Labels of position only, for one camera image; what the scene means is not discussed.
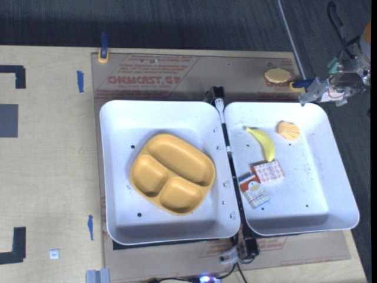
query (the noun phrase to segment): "white tray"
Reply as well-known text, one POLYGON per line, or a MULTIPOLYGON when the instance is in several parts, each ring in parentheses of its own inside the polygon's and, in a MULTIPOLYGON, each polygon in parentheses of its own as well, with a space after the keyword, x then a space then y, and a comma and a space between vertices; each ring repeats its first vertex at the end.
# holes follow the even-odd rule
MULTIPOLYGON (((263 185, 270 196, 252 209, 243 198, 250 228, 259 235, 288 235, 350 229, 359 211, 326 113, 315 104, 231 103, 225 120, 238 177, 264 160, 260 144, 243 126, 268 132, 281 182, 263 185), (276 133, 279 121, 295 123, 298 141, 276 133)), ((217 110, 192 101, 110 101, 100 111, 104 155, 107 229, 124 245, 228 238, 240 228, 240 215, 217 110), (146 142, 160 133, 182 138, 210 157, 216 179, 192 214, 172 215, 138 194, 130 169, 146 142)))
POLYGON ((228 238, 237 233, 240 216, 236 194, 219 114, 213 106, 204 102, 110 101, 101 108, 100 124, 107 229, 113 240, 136 245, 228 238), (162 210, 131 185, 135 157, 150 138, 160 133, 180 137, 215 164, 212 188, 189 215, 176 216, 162 210))
POLYGON ((250 228, 263 236, 354 228, 359 210, 325 111, 315 104, 231 103, 225 121, 238 177, 264 160, 257 140, 243 126, 257 127, 272 138, 285 174, 263 184, 270 200, 252 209, 243 197, 250 228), (277 133, 279 121, 295 123, 300 139, 277 133))

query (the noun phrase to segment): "light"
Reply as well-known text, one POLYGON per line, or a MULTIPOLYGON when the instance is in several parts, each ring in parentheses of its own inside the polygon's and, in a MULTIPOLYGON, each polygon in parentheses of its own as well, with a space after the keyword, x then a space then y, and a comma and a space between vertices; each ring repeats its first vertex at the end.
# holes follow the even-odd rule
POLYGON ((203 276, 203 277, 200 277, 199 278, 199 282, 209 282, 209 281, 211 281, 211 278, 210 277, 208 277, 208 276, 203 276))
POLYGON ((216 277, 209 277, 209 276, 201 276, 199 278, 199 283, 220 283, 221 280, 217 279, 216 277))

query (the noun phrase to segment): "small box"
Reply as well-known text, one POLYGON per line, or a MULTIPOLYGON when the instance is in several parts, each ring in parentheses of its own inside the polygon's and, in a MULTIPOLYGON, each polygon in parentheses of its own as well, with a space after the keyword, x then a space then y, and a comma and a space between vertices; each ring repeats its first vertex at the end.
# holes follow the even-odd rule
POLYGON ((277 182, 285 177, 283 169, 277 160, 253 166, 252 172, 258 177, 261 184, 277 182))
POLYGON ((260 187, 258 178, 254 174, 250 174, 240 181, 240 190, 253 209, 270 200, 269 195, 260 187))

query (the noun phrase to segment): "black cable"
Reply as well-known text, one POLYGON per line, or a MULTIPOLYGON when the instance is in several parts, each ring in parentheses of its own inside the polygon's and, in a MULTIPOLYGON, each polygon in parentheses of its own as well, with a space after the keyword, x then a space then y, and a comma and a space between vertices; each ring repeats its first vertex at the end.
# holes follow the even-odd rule
POLYGON ((233 237, 230 238, 230 242, 232 243, 233 246, 238 244, 238 238, 239 238, 238 232, 233 237))
POLYGON ((333 16, 331 14, 331 9, 333 9, 333 12, 334 12, 334 15, 335 15, 335 18, 336 20, 338 21, 338 24, 340 25, 340 28, 343 28, 343 31, 344 31, 344 25, 343 25, 343 22, 342 20, 340 20, 339 16, 337 15, 336 13, 336 5, 333 1, 329 1, 328 5, 327 5, 327 8, 326 8, 326 12, 328 14, 328 17, 329 17, 329 20, 330 20, 330 23, 331 23, 331 26, 333 27, 333 29, 335 30, 336 34, 338 35, 339 37, 339 40, 340 42, 342 43, 342 52, 345 51, 348 55, 349 58, 352 58, 352 54, 349 52, 349 50, 347 49, 347 44, 346 44, 346 38, 345 38, 345 35, 342 36, 342 34, 340 33, 340 31, 338 30, 335 22, 334 22, 334 19, 333 19, 333 16))
POLYGON ((241 275, 241 277, 242 277, 242 279, 243 279, 243 282, 247 283, 246 278, 244 277, 244 275, 243 275, 243 273, 242 273, 242 270, 241 270, 241 268, 240 268, 240 265, 239 265, 238 263, 236 263, 236 265, 237 265, 237 267, 238 267, 238 271, 240 272, 240 275, 241 275))
POLYGON ((360 38, 360 36, 357 36, 351 40, 349 40, 344 46, 343 48, 338 52, 338 54, 336 55, 337 59, 340 59, 340 57, 342 56, 342 53, 347 49, 348 46, 356 43, 358 41, 358 39, 360 38))
POLYGON ((225 279, 226 277, 229 277, 232 274, 232 272, 234 271, 235 267, 236 267, 236 264, 233 265, 233 267, 230 270, 230 272, 228 272, 226 275, 223 275, 221 277, 216 277, 216 278, 221 280, 221 279, 225 279))
POLYGON ((158 280, 158 282, 166 281, 166 280, 176 280, 176 281, 184 281, 184 282, 193 282, 192 279, 179 279, 179 278, 164 278, 158 280))
POLYGON ((255 259, 255 257, 253 257, 251 260, 249 260, 249 261, 245 261, 245 260, 240 260, 239 262, 241 263, 241 264, 250 264, 250 263, 252 263, 253 261, 254 261, 254 259, 255 259))

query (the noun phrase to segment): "yellow plastic container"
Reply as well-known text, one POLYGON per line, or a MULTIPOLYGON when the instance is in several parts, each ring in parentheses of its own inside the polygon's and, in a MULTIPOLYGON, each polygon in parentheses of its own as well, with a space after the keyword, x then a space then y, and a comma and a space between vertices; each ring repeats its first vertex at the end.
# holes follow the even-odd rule
POLYGON ((211 189, 216 170, 203 152, 172 134, 152 137, 130 172, 134 189, 174 215, 196 210, 211 189))

